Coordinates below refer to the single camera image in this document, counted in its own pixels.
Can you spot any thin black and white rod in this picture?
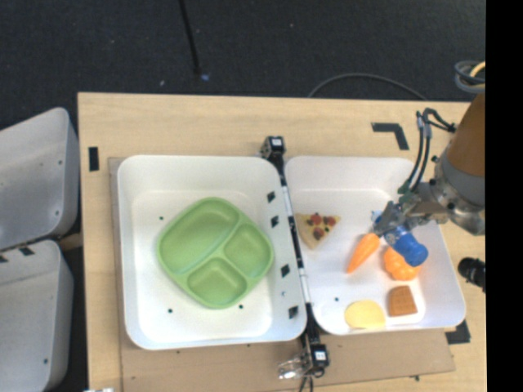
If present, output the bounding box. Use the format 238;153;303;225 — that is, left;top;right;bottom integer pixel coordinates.
270;152;319;345

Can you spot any pale yellow round bread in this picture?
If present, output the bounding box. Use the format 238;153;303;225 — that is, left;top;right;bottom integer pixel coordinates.
343;299;387;331

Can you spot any brown biscuit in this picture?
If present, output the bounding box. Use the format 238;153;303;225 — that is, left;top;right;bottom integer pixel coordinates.
387;285;419;318

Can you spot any green divided plate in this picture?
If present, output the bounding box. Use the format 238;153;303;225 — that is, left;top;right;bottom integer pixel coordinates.
156;196;275;311

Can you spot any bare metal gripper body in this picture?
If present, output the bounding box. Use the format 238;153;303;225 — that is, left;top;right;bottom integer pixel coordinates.
407;180;486;237

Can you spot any toy pizza slice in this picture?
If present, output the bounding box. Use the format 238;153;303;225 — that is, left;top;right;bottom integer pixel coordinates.
294;212;342;251

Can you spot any orange toy pepper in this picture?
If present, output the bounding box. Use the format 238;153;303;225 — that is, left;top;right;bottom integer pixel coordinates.
382;246;422;282

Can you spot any white plastic tray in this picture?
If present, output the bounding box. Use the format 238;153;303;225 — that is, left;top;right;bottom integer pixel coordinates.
284;154;467;336
117;154;308;351

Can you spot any blue plastic bottle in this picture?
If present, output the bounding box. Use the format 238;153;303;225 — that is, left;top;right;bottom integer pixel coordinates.
370;209;429;268

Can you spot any orange carrot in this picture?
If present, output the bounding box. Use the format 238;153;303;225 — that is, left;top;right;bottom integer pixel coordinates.
346;232;382;274

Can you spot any black block with thin wires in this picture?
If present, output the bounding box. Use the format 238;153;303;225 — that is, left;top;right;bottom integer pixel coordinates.
309;343;331;369
260;135;288;158

